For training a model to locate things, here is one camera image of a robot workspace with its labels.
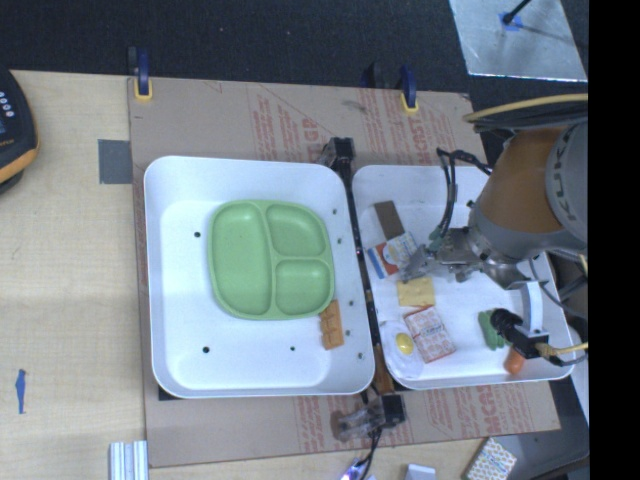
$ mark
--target yellow sticky note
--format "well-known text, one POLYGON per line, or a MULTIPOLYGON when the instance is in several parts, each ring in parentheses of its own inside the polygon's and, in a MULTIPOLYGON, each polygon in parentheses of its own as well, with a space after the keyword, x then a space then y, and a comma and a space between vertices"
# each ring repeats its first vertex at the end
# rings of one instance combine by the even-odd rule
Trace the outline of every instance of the yellow sticky note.
POLYGON ((436 303, 433 291, 433 279, 430 277, 418 277, 406 283, 398 281, 398 302, 401 306, 428 306, 436 303))

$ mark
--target black surface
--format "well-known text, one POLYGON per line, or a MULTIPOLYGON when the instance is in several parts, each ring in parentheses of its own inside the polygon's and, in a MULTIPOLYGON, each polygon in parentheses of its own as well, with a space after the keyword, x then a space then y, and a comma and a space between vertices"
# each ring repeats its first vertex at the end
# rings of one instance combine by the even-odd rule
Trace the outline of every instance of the black surface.
MULTIPOLYGON (((448 0, 0 2, 10 69, 127 74, 139 46, 154 76, 349 87, 373 61, 394 86, 407 63, 418 90, 468 93, 475 110, 587 86, 470 77, 448 0)), ((588 73, 589 0, 561 3, 588 73)))

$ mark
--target egg yolk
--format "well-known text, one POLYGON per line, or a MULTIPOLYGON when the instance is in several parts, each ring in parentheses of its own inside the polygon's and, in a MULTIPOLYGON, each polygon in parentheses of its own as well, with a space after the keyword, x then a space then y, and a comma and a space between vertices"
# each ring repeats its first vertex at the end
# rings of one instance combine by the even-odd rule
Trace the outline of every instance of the egg yolk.
POLYGON ((403 354, 409 355, 413 352, 413 340, 404 332, 396 334, 396 346, 403 354))

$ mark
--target pink patterned package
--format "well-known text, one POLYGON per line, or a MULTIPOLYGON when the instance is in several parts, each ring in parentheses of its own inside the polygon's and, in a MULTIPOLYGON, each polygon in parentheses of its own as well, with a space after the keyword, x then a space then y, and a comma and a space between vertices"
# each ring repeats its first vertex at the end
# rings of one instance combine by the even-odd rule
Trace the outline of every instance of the pink patterned package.
POLYGON ((425 363, 455 352, 456 347, 434 306, 407 313, 404 321, 425 363))

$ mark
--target white tray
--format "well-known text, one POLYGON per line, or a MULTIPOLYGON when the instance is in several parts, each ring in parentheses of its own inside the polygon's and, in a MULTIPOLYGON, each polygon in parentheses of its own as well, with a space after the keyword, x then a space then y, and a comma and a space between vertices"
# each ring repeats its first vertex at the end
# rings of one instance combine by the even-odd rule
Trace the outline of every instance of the white tray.
MULTIPOLYGON (((451 227, 467 224, 469 208, 466 203, 480 194, 487 176, 475 167, 456 167, 458 202, 451 227)), ((358 170, 353 180, 358 224, 362 246, 366 250, 385 241, 374 204, 394 201, 406 231, 411 231, 418 244, 428 244, 428 235, 442 218, 446 185, 440 167, 424 166, 367 166, 358 170)), ((365 255, 367 272, 371 281, 378 322, 402 323, 402 316, 410 307, 398 304, 396 281, 398 274, 379 279, 365 255)), ((535 262, 536 272, 544 279, 552 280, 545 255, 535 262)), ((520 265, 525 275, 530 275, 528 263, 520 265)), ((422 365, 421 373, 408 372, 402 366, 387 361, 391 375, 410 389, 433 389, 507 382, 559 379, 569 375, 572 366, 554 366, 544 359, 526 361, 517 375, 504 369, 508 348, 492 351, 485 344, 477 315, 480 311, 503 307, 522 315, 522 299, 518 291, 505 291, 489 277, 479 272, 464 283, 457 283, 453 274, 442 269, 432 276, 435 289, 435 307, 440 314, 457 350, 446 357, 422 365)), ((547 284, 557 297, 553 282, 547 284)), ((571 346, 572 340, 563 311, 543 295, 543 326, 550 333, 550 344, 555 347, 571 346)), ((385 357, 393 351, 385 350, 385 357)))
POLYGON ((365 389, 374 357, 344 185, 316 164, 169 156, 144 176, 152 365, 182 398, 340 395, 365 389), (321 341, 320 317, 251 321, 216 302, 206 229, 221 204, 303 204, 325 222, 345 344, 321 341))

